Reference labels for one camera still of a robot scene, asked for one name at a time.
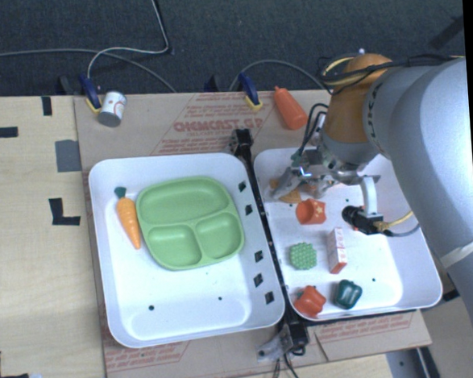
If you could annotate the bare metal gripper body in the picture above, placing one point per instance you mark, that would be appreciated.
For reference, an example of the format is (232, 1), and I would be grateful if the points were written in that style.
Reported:
(319, 166)

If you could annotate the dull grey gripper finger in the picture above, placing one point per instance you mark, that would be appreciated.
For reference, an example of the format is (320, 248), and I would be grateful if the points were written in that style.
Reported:
(284, 185)
(318, 188)

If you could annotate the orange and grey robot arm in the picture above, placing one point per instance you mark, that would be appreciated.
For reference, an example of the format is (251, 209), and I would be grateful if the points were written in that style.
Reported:
(423, 139)

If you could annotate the yellow pizza slice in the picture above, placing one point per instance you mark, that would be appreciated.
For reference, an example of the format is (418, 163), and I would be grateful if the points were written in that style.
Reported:
(291, 197)

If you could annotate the thin black rod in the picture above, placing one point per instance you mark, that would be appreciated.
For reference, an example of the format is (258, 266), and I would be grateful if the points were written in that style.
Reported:
(268, 230)

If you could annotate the orange bottle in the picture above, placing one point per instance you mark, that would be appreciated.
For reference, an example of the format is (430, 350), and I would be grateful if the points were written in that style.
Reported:
(291, 109)

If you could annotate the red and white carton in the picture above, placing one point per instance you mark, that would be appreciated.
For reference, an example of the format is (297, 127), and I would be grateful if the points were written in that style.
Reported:
(337, 251)

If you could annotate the green dotted round toy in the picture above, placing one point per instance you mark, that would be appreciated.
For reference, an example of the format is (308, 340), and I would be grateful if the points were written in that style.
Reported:
(303, 256)

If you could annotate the white plastic tray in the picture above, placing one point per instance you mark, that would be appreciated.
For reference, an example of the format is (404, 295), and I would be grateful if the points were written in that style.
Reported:
(371, 263)
(188, 308)

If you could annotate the green divided plate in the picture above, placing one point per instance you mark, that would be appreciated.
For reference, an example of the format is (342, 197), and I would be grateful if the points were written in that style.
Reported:
(186, 222)

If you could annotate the green bell pepper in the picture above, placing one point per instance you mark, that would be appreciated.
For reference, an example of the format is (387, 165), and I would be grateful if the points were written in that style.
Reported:
(348, 294)

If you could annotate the orange bell pepper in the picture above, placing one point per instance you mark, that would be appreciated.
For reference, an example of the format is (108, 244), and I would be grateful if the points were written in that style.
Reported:
(310, 301)

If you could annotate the brown cardboard board red print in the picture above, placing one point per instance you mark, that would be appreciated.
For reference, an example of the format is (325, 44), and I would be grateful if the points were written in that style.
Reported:
(167, 124)

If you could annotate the orange carrot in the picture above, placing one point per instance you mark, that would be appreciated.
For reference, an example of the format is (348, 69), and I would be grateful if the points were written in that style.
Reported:
(129, 220)

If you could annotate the white can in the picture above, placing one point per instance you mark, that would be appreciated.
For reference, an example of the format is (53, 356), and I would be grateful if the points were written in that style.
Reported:
(113, 108)

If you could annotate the black cylinder on white bracket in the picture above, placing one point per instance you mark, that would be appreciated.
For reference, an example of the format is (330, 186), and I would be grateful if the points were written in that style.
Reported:
(361, 217)

